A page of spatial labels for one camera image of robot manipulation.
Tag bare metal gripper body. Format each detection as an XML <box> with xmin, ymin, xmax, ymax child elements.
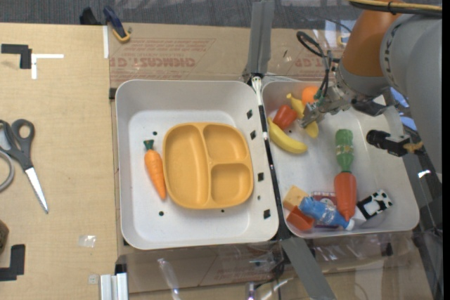
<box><xmin>303</xmin><ymin>84</ymin><xmax>353</xmax><ymax>117</ymax></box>

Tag yellow squash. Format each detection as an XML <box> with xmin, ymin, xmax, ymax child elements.
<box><xmin>285</xmin><ymin>93</ymin><xmax>320</xmax><ymax>139</ymax></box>

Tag orange ball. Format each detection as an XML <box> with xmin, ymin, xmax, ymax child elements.
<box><xmin>301</xmin><ymin>86</ymin><xmax>319</xmax><ymax>106</ymax></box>

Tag red bell pepper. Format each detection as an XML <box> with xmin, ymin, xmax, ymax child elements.
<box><xmin>272</xmin><ymin>104</ymin><xmax>299</xmax><ymax>131</ymax></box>

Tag yellow banana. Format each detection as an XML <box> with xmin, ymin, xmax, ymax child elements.
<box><xmin>266</xmin><ymin>115</ymin><xmax>309</xmax><ymax>155</ymax></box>

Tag green bottle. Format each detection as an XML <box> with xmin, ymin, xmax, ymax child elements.
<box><xmin>335</xmin><ymin>129</ymin><xmax>355</xmax><ymax>174</ymax></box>

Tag white plastic tray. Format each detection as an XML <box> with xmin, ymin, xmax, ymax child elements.
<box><xmin>262</xmin><ymin>80</ymin><xmax>420</xmax><ymax>240</ymax></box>
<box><xmin>115</xmin><ymin>79</ymin><xmax>281</xmax><ymax>251</ymax></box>

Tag yellow cheese wedge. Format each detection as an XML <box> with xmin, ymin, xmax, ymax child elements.
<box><xmin>283</xmin><ymin>185</ymin><xmax>311</xmax><ymax>212</ymax></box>

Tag red and purple packet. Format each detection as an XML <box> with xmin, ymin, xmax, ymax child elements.
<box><xmin>310</xmin><ymin>190</ymin><xmax>339</xmax><ymax>230</ymax></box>

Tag large orange carrot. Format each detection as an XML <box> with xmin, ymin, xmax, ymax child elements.
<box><xmin>333</xmin><ymin>171</ymin><xmax>358</xmax><ymax>223</ymax></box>

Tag blue bottle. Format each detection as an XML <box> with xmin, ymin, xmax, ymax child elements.
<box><xmin>298</xmin><ymin>195</ymin><xmax>356</xmax><ymax>232</ymax></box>

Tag orange wedge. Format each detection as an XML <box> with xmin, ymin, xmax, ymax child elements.
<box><xmin>285</xmin><ymin>206</ymin><xmax>315</xmax><ymax>233</ymax></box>

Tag black and white carton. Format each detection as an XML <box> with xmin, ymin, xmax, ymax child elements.
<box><xmin>352</xmin><ymin>188</ymin><xmax>394</xmax><ymax>226</ymax></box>

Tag orange divided plate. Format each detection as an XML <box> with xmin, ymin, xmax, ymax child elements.
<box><xmin>162</xmin><ymin>122</ymin><xmax>255</xmax><ymax>211</ymax></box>

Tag brown cardboard board red print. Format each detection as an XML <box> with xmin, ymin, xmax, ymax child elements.
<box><xmin>107</xmin><ymin>22</ymin><xmax>428</xmax><ymax>294</ymax></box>

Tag small orange carrot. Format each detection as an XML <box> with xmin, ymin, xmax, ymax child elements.
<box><xmin>143</xmin><ymin>139</ymin><xmax>168</xmax><ymax>202</ymax></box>

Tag grey scissors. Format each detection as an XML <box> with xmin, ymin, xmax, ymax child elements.
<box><xmin>0</xmin><ymin>118</ymin><xmax>50</xmax><ymax>215</ymax></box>

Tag brown round object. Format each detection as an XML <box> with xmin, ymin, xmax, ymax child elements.
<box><xmin>0</xmin><ymin>219</ymin><xmax>10</xmax><ymax>254</ymax></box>

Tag black cylinder on white bracket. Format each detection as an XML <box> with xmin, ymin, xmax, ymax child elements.
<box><xmin>366</xmin><ymin>103</ymin><xmax>412</xmax><ymax>157</ymax></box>

